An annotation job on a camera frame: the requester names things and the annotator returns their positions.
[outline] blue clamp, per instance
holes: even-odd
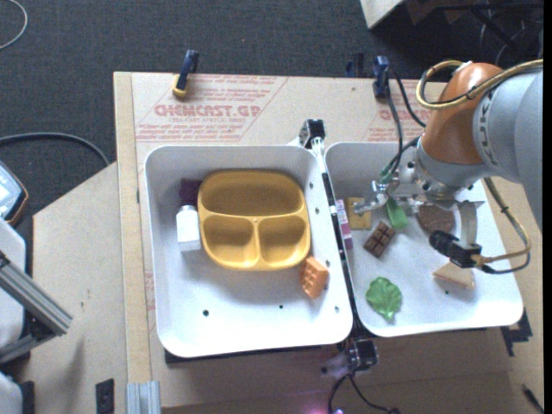
[[[188,82],[188,74],[194,73],[198,69],[199,52],[193,49],[188,49],[182,67],[180,68],[180,75],[174,79],[174,85],[172,86],[172,93],[177,98],[184,98],[188,93],[186,84]]]
[[[364,73],[364,53],[356,53],[351,61],[347,63],[345,68],[345,76],[347,78],[365,78]]]
[[[376,98],[385,98],[387,96],[387,92],[389,91],[388,68],[389,60],[385,55],[376,55],[373,58],[373,77],[376,78],[373,82],[373,94]]]

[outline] black cable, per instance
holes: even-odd
[[[400,411],[398,410],[398,408],[386,408],[385,406],[379,406],[379,405],[376,405],[376,404],[373,404],[372,402],[370,402],[364,396],[364,394],[362,394],[361,389],[356,385],[356,382],[354,381],[354,375],[349,375],[348,379],[351,382],[351,385],[353,386],[356,393],[362,399],[362,401],[365,404],[367,404],[368,406],[370,406],[370,408],[374,408],[375,410],[386,412],[387,414],[400,414]]]
[[[420,120],[420,118],[414,113],[414,110],[412,110],[411,104],[408,101],[408,95],[406,95],[405,86],[403,85],[403,82],[400,79],[399,75],[395,71],[393,71],[393,69],[389,69],[389,72],[397,80],[398,88],[400,89],[400,93],[403,96],[403,99],[405,101],[405,106],[406,106],[406,109],[408,110],[408,113],[411,114],[411,117],[415,122],[417,122],[420,126],[425,128],[425,122]]]
[[[535,406],[535,408],[541,413],[544,414],[544,408],[543,406],[538,402],[538,400],[535,397],[535,394],[533,394],[533,391],[530,390],[526,385],[521,385],[522,391],[525,394],[525,397],[530,401],[530,403]]]
[[[417,143],[418,141],[420,140],[420,137],[417,136],[416,138],[408,141],[408,143],[406,143],[406,146],[403,146],[403,153],[410,147],[415,147],[417,146]],[[391,164],[393,164],[399,157],[399,154],[395,154],[395,156],[393,156],[393,158],[391,159],[391,161],[389,161],[389,164],[387,166],[390,166]]]
[[[344,375],[343,377],[341,377],[340,379],[338,379],[335,382],[335,384],[332,387],[331,392],[329,394],[329,398],[328,398],[328,414],[333,414],[334,413],[334,408],[333,408],[334,397],[336,396],[337,390],[340,388],[340,386],[342,385],[342,383],[346,379],[349,379],[349,381],[351,382],[351,385],[354,388],[354,391],[357,393],[357,395],[362,399],[362,401],[365,404],[370,406],[370,408],[373,408],[373,409],[378,410],[378,411],[386,412],[387,414],[400,414],[400,410],[398,408],[386,408],[385,406],[380,406],[380,405],[377,405],[377,404],[374,404],[374,403],[370,402],[366,398],[366,396],[364,394],[362,394],[361,389],[356,385],[356,382],[354,381],[354,373],[346,374],[346,375]]]
[[[480,55],[483,56],[484,54],[483,37],[486,31],[489,30],[496,35],[497,40],[503,43],[495,56],[494,63],[496,66],[499,65],[503,52],[508,49],[516,54],[515,61],[524,60],[524,57],[527,56],[528,46],[525,45],[524,47],[522,41],[526,38],[532,38],[526,36],[525,33],[533,35],[533,28],[536,25],[543,24],[543,3],[544,0],[502,0],[502,3],[490,4],[486,0],[486,5],[481,8],[481,10],[486,8],[486,16],[478,17],[482,22]],[[497,24],[495,22],[497,19],[501,19],[503,23]],[[520,23],[520,29],[514,35],[509,35],[506,32],[506,29],[510,29],[511,22]]]
[[[345,381],[345,379],[348,377],[348,374],[341,377],[339,380],[335,382],[335,384],[331,388],[331,392],[329,393],[328,398],[328,414],[334,414],[334,408],[332,407],[332,402],[334,401],[334,397],[336,396],[336,392],[339,389],[339,387],[342,385],[342,383]]]
[[[489,273],[489,274],[514,273],[514,272],[518,272],[519,270],[523,270],[524,268],[526,268],[530,264],[530,261],[531,261],[531,255],[529,253],[527,253],[527,257],[525,259],[525,262],[522,265],[518,266],[518,267],[509,268],[507,270],[495,270],[494,268],[492,268],[488,265],[484,265],[484,266],[481,267],[481,271],[483,271],[485,273]]]
[[[397,170],[398,165],[400,164],[400,160],[403,154],[403,128],[400,125],[400,118],[398,117],[397,109],[395,108],[395,103],[393,102],[391,91],[389,89],[389,68],[386,68],[385,70],[385,79],[386,79],[386,100],[389,104],[389,109],[392,113],[393,121],[395,122],[395,125],[397,126],[397,135],[398,135],[398,152],[397,152],[397,159],[395,160],[395,163],[391,169],[391,173],[394,173],[395,170]]]
[[[107,156],[105,156],[104,152],[102,152],[102,150],[95,144],[91,143],[85,138],[81,138],[80,136],[64,134],[61,132],[31,132],[28,134],[3,136],[3,137],[0,137],[0,147],[6,144],[9,144],[11,142],[32,141],[32,140],[75,141],[79,144],[82,144],[83,146],[88,147],[90,150],[96,153],[103,160],[103,163],[105,164],[105,166],[108,166],[110,164],[110,161],[108,160]]]

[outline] green object on floor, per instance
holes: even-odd
[[[389,279],[379,277],[370,283],[366,294],[366,301],[383,316],[391,321],[403,303],[403,293]]]
[[[403,208],[398,205],[393,198],[387,199],[386,206],[391,226],[396,230],[406,228],[408,226],[408,217]]]

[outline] purple item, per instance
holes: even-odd
[[[193,205],[198,208],[199,186],[203,180],[186,179],[180,181],[180,205]]]
[[[337,209],[337,220],[342,229],[343,243],[345,248],[350,250],[353,248],[353,234],[351,233],[351,228],[348,225],[347,212],[345,211],[345,203],[342,199],[336,200],[336,209]]]

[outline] dark floor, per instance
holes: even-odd
[[[443,58],[515,62],[469,13],[448,25],[437,11],[414,27],[399,7],[370,31],[359,0],[17,1],[28,12],[28,29],[0,50],[0,137],[75,134],[110,160],[116,155],[113,72],[177,72],[188,48],[200,52],[204,73],[342,77],[356,53],[386,55],[403,78],[419,78]],[[537,54],[539,17],[493,12],[527,59]],[[0,45],[22,21],[15,5],[0,0]],[[68,141],[0,144],[0,160],[27,186],[28,215],[103,167],[94,153]]]

